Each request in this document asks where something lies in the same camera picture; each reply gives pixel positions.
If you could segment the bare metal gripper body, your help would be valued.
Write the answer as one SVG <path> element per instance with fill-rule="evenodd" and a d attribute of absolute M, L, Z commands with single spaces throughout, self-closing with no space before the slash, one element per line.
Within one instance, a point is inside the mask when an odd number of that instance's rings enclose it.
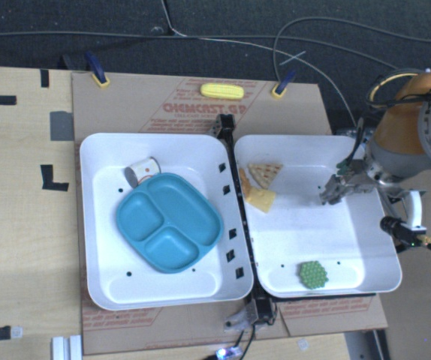
<path fill-rule="evenodd" d="M 387 187 L 391 184 L 391 175 L 375 160 L 369 158 L 345 159 L 336 165 L 338 186 L 347 187 L 346 196 L 364 194 L 377 187 Z"/>

